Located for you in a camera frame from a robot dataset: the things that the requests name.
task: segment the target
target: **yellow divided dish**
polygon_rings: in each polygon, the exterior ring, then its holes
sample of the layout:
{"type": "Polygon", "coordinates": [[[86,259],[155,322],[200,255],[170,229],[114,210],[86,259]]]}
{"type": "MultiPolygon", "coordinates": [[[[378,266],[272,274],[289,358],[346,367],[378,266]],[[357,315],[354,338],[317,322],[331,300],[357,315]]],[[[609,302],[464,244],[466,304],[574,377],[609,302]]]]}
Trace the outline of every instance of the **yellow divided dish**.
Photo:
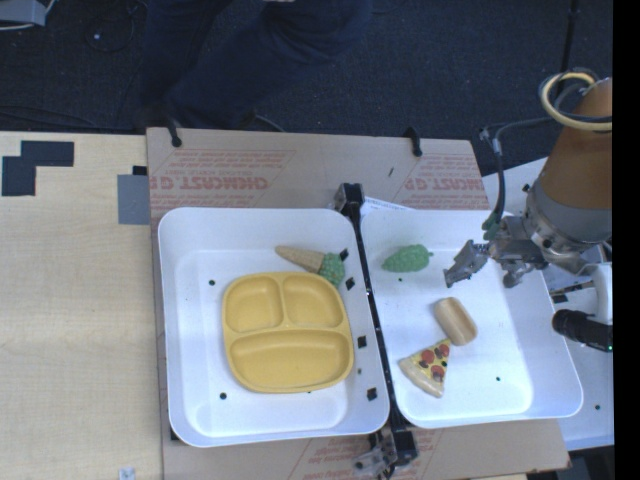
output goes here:
{"type": "Polygon", "coordinates": [[[224,293],[222,326],[231,371],[252,391],[327,388],[353,366],[342,297],[317,274],[267,272],[236,279],[224,293]]]}

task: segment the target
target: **pizza slice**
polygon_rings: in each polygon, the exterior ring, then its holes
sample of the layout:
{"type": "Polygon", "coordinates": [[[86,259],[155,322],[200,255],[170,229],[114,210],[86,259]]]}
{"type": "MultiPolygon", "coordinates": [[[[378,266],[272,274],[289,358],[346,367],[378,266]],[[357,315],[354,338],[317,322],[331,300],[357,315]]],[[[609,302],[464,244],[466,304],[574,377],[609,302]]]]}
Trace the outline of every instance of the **pizza slice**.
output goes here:
{"type": "Polygon", "coordinates": [[[420,389],[440,398],[444,394],[451,340],[445,338],[415,354],[405,357],[398,364],[402,372],[420,389]]]}

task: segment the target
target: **robotic hand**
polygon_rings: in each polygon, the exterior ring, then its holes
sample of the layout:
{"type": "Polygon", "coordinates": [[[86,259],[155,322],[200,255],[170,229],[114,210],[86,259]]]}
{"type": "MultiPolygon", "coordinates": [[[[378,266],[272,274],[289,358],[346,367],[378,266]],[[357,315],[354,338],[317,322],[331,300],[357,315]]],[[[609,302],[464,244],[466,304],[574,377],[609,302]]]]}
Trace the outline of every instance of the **robotic hand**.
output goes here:
{"type": "MultiPolygon", "coordinates": [[[[599,299],[608,301],[609,307],[606,302],[600,304],[599,314],[591,319],[612,328],[611,265],[587,262],[582,255],[612,236],[612,85],[612,78],[597,80],[586,71],[578,70],[557,74],[541,84],[543,108],[564,128],[540,175],[528,190],[522,217],[502,216],[505,188],[499,164],[498,204],[483,225],[487,242],[467,241],[454,258],[454,265],[444,271],[448,287],[469,279],[489,258],[506,271],[503,282],[507,288],[520,283],[527,272],[553,264],[576,276],[593,277],[596,288],[604,289],[602,295],[599,292],[599,299]],[[582,100],[572,113],[563,112],[549,102],[549,93],[570,78],[587,84],[582,100]]],[[[497,140],[493,148],[500,162],[497,140]]],[[[575,320],[575,315],[571,315],[573,318],[561,321],[560,316],[567,317],[566,313],[556,316],[554,328],[559,332],[567,331],[567,322],[575,320]]],[[[568,331],[565,335],[572,337],[568,331]]]]}

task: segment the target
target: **person's leg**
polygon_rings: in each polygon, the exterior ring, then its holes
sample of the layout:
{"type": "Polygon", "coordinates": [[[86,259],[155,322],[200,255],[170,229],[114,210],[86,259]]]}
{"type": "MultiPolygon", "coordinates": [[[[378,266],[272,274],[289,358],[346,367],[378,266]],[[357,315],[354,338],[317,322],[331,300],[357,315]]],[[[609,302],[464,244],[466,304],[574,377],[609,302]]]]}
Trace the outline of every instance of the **person's leg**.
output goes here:
{"type": "Polygon", "coordinates": [[[204,56],[169,91],[186,127],[234,129],[266,97],[336,59],[364,34],[371,0],[266,4],[252,23],[204,56]]]}
{"type": "Polygon", "coordinates": [[[140,103],[158,103],[197,62],[214,18],[233,0],[150,0],[142,45],[140,103]]]}

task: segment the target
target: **brown cylinder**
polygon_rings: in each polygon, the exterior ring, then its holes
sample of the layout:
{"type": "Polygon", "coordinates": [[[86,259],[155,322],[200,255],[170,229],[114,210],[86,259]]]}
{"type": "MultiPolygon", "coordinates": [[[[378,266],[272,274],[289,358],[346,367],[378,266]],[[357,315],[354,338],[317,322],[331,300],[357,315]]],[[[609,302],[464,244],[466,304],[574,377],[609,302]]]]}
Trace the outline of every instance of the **brown cylinder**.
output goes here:
{"type": "MultiPolygon", "coordinates": [[[[612,115],[612,78],[595,83],[574,114],[612,115]]],[[[557,203],[585,209],[611,209],[613,199],[612,132],[565,126],[540,173],[545,194],[557,203]]]]}

